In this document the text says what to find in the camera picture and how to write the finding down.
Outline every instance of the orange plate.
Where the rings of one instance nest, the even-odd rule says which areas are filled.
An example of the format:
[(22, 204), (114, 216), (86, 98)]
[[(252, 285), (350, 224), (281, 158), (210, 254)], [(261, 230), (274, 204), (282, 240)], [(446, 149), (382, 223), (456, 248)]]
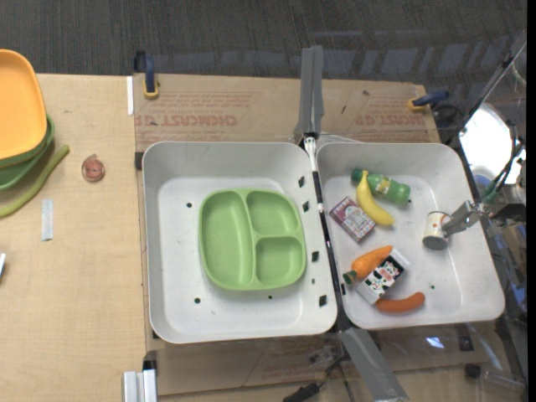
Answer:
[(0, 49), (0, 159), (35, 148), (47, 131), (34, 68), (21, 54)]

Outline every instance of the bottle cap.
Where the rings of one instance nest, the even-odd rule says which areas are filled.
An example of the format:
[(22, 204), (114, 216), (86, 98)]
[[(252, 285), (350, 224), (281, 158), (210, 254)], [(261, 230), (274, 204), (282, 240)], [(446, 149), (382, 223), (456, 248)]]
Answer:
[(352, 181), (353, 182), (359, 183), (359, 181), (361, 180), (362, 176), (363, 176), (363, 170), (361, 168), (355, 168), (352, 171)]
[(346, 281), (346, 283), (349, 284), (349, 285), (352, 284), (352, 281), (354, 281), (357, 276), (358, 276), (358, 273), (355, 272), (354, 270), (351, 270), (349, 272), (345, 272), (343, 274), (344, 281)]

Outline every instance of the stacked plates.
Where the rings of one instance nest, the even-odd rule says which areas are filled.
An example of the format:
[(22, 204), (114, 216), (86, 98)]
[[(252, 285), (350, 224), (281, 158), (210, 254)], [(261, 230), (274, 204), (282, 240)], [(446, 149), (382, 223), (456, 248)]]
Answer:
[(21, 54), (0, 49), (0, 190), (33, 168), (53, 138), (34, 68)]

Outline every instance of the green bottle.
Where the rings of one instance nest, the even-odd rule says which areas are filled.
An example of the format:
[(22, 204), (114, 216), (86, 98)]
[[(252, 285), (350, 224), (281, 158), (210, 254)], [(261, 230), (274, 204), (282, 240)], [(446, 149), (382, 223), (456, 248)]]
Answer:
[[(352, 181), (359, 183), (363, 171), (355, 168), (352, 171)], [(374, 195), (390, 199), (397, 204), (406, 204), (410, 198), (410, 187), (404, 183), (398, 183), (392, 178), (383, 174), (369, 174), (367, 177), (368, 185)]]

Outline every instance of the small white object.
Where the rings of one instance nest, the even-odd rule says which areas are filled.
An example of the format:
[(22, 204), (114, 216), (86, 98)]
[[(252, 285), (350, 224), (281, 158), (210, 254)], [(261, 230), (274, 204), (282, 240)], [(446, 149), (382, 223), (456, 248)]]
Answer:
[(155, 369), (123, 373), (123, 402), (157, 402), (157, 374)]
[(129, 115), (134, 114), (134, 79), (132, 76), (126, 77), (126, 105)]
[(0, 253), (0, 277), (2, 276), (3, 264), (4, 264), (5, 261), (6, 261), (6, 254), (5, 253)]
[(41, 201), (41, 241), (54, 238), (54, 200), (43, 198)]
[(445, 234), (443, 233), (443, 224), (451, 220), (451, 216), (442, 211), (432, 211), (426, 218), (425, 234), (422, 242), (429, 249), (443, 250), (448, 246)]

